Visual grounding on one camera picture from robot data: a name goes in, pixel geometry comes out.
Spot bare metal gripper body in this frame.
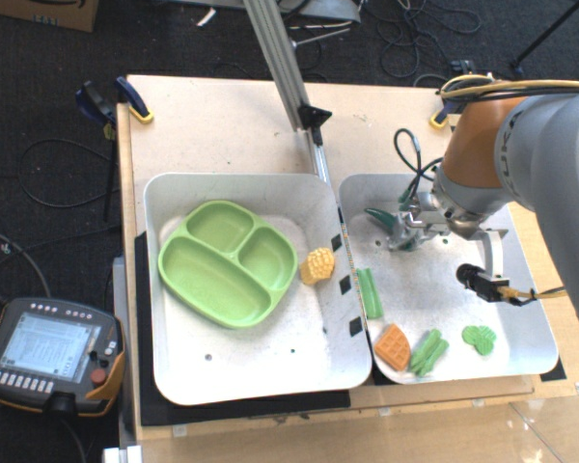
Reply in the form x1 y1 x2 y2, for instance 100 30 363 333
400 192 489 241

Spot dark green toy pepper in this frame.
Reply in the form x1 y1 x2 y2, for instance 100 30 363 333
364 206 415 252

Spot white plastic tray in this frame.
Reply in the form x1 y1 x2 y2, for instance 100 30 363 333
143 172 373 407
338 173 560 386

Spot green toy celery stick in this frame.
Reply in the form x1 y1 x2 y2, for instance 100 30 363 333
356 267 385 321

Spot yellow toy corn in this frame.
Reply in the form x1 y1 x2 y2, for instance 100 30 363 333
299 247 337 286

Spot thin black and white rod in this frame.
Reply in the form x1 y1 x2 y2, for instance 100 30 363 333
310 130 368 318

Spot orange toy waffle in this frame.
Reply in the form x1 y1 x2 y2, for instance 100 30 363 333
372 323 412 373

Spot green toy beans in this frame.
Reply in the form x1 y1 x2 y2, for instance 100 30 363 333
408 328 451 377

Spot green toy leaf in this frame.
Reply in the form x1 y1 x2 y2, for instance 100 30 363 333
460 324 498 357

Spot green divided plate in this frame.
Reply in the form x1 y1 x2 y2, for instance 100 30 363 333
157 199 299 330

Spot pale wood board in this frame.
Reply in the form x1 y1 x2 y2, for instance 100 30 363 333
117 73 579 442

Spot black cylinder on white bracket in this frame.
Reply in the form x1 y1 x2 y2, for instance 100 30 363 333
455 228 512 304

